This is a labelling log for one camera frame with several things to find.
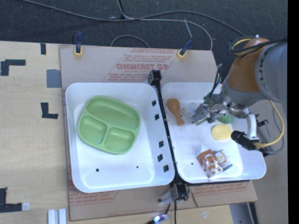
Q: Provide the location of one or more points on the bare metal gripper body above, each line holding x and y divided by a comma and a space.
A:
220, 104

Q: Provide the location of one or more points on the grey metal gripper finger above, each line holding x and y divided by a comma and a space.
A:
212, 117
201, 113

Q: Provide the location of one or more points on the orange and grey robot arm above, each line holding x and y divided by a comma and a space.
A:
247, 73

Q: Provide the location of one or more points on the white patterned packet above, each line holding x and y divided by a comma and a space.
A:
189, 108

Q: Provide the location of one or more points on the green toy broccoli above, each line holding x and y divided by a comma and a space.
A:
225, 119

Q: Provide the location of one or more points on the yellow oval toy biscuit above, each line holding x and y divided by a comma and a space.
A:
220, 132

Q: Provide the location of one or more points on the orange toy chicken drumstick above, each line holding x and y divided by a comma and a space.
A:
174, 106

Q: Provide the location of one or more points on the white plastic tray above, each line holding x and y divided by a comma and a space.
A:
191, 143
116, 171

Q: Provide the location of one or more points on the orange and white carton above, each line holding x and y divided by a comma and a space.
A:
211, 162

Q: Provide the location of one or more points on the green divided plate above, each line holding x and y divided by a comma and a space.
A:
109, 122

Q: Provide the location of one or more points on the brown cardboard board red print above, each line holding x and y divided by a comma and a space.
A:
98, 64

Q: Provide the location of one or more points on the black cylinder on white bracket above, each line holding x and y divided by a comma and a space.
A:
243, 139

